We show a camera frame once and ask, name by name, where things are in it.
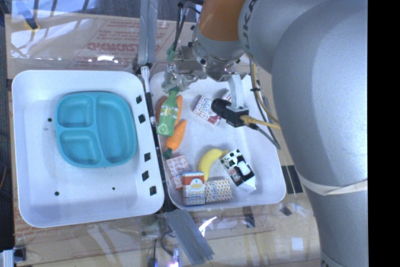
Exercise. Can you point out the black and white milk carton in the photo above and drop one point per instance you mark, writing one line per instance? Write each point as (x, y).
(239, 169)

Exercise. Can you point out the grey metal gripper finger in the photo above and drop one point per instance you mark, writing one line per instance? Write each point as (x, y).
(167, 81)
(185, 82)

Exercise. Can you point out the blue divided plate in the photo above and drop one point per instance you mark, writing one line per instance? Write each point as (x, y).
(115, 122)

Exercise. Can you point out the red and white carton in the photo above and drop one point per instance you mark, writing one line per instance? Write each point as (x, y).
(204, 109)

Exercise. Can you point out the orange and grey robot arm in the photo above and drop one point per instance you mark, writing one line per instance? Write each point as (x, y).
(312, 72)

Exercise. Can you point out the orange patterned packet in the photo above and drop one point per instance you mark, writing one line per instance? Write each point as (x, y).
(218, 191)
(176, 169)

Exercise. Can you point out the white plastic tray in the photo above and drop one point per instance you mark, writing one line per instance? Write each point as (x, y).
(81, 197)
(200, 137)

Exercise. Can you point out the green bottle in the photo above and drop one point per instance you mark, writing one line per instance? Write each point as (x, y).
(168, 115)

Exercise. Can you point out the orange and white carton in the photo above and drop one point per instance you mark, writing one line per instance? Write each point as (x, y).
(193, 189)

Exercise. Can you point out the yellow banana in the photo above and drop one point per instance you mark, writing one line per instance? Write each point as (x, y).
(207, 161)

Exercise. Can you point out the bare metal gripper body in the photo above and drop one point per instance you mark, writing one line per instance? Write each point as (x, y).
(190, 64)

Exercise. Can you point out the black cylinder on white bracket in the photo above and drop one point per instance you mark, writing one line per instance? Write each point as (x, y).
(229, 112)

